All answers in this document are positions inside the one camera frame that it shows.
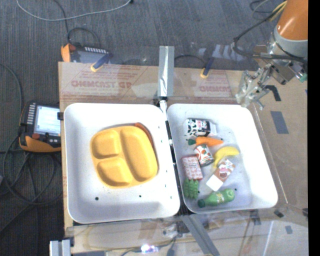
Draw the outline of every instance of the toy carrot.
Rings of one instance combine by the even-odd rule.
[[[212,146],[219,145],[222,143],[223,143],[223,140],[221,140],[221,139],[205,137],[205,136],[196,137],[195,140],[191,139],[191,138],[188,140],[189,145],[196,144],[198,146],[201,144],[206,144],[208,147],[212,147]]]

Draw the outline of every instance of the white cable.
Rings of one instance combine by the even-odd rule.
[[[103,14],[103,13],[107,13],[107,12],[111,12],[111,11],[115,11],[115,10],[118,10],[122,7],[125,7],[126,5],[128,5],[129,3],[131,2],[131,0],[127,1],[125,4],[119,6],[119,7],[116,7],[116,8],[113,8],[113,9],[109,9],[109,10],[101,10],[101,11],[95,11],[95,12],[89,12],[89,13],[85,13],[85,14],[81,14],[81,15],[77,15],[77,16],[73,16],[73,17],[67,17],[67,18],[57,18],[57,19],[48,19],[48,18],[42,18],[42,17],[38,17],[34,14],[32,14],[31,12],[27,11],[25,8],[23,8],[20,3],[19,3],[19,0],[16,0],[16,4],[19,6],[19,8],[21,10],[23,10],[25,13],[29,14],[30,16],[34,17],[34,18],[37,18],[39,20],[43,20],[43,21],[46,21],[46,22],[60,22],[60,21],[66,21],[66,20],[71,20],[71,19],[76,19],[76,18],[79,18],[79,17],[83,17],[83,16],[88,16],[88,15],[93,15],[93,14]]]

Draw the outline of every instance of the screen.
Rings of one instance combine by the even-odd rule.
[[[38,105],[36,107],[34,133],[60,136],[61,127],[58,112],[59,108]]]

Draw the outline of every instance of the yellow banana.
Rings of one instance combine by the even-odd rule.
[[[239,150],[236,149],[234,146],[224,146],[222,148],[219,148],[213,155],[214,162],[213,162],[213,168],[217,168],[218,163],[221,159],[227,156],[236,156],[239,154]]]

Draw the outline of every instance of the orange carrot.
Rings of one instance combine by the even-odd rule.
[[[208,147],[212,147],[222,143],[223,143],[223,140],[217,139],[217,138],[211,138],[211,137],[205,137],[205,136],[199,136],[195,138],[196,145],[206,144]]]

